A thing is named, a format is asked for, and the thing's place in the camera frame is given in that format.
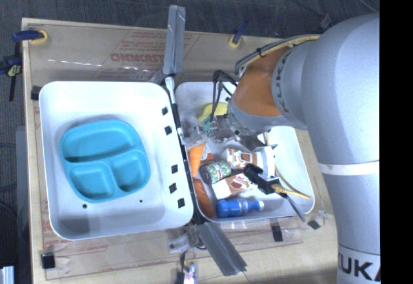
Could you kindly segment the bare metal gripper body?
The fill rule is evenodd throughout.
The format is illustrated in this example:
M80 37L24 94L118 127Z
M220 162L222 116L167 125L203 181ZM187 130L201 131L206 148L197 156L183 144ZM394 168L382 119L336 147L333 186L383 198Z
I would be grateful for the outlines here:
M230 114L214 116L208 122L207 136L214 141L239 141L241 127Z

